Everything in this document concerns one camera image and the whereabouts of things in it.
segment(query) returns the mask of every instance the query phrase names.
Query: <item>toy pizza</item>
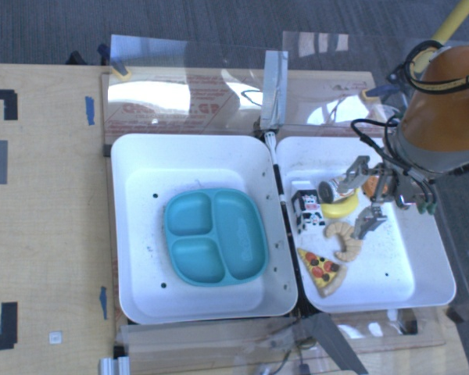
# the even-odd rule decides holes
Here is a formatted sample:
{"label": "toy pizza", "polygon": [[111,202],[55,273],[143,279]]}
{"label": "toy pizza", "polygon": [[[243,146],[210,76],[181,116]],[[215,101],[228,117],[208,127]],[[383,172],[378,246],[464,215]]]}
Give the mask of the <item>toy pizza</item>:
{"label": "toy pizza", "polygon": [[302,248],[297,248],[297,251],[320,296],[327,297],[334,293],[344,281],[347,267]]}

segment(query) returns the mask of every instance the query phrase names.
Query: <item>teal plate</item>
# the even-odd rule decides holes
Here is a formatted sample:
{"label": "teal plate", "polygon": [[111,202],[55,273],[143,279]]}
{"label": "teal plate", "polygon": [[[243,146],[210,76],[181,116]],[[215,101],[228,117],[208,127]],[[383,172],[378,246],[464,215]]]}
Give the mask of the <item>teal plate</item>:
{"label": "teal plate", "polygon": [[177,275],[196,286],[242,284],[267,266],[259,210],[235,189],[201,189],[173,197],[165,208],[165,235]]}

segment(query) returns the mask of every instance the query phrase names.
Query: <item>beige curved toy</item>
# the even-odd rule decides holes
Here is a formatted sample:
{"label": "beige curved toy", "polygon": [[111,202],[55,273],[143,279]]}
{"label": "beige curved toy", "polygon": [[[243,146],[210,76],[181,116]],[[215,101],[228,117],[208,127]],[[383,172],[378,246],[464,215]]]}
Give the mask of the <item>beige curved toy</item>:
{"label": "beige curved toy", "polygon": [[342,261],[353,261],[360,254],[361,247],[363,246],[362,240],[352,238],[353,231],[354,227],[346,222],[334,222],[325,229],[325,236],[327,238],[331,238],[335,234],[341,237],[344,243],[344,251],[335,252],[335,257]]}

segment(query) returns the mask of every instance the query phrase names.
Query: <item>yellow banana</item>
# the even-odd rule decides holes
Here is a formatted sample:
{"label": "yellow banana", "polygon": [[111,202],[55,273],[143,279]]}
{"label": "yellow banana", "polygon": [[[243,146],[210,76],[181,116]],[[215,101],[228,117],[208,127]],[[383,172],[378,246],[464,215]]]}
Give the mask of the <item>yellow banana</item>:
{"label": "yellow banana", "polygon": [[354,195],[332,204],[322,204],[321,211],[327,218],[342,218],[352,213],[360,204],[358,199],[358,189],[354,191]]}

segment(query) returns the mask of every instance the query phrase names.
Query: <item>dark floor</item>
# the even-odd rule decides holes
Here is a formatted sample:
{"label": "dark floor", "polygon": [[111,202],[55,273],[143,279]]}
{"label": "dark floor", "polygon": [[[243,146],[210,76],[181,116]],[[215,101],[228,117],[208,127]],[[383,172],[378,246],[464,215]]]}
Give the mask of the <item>dark floor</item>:
{"label": "dark floor", "polygon": [[[99,64],[112,34],[281,48],[284,31],[430,38],[460,0],[0,0],[0,63]],[[452,39],[469,41],[469,16]],[[449,313],[469,358],[469,173],[439,181],[458,283]]]}

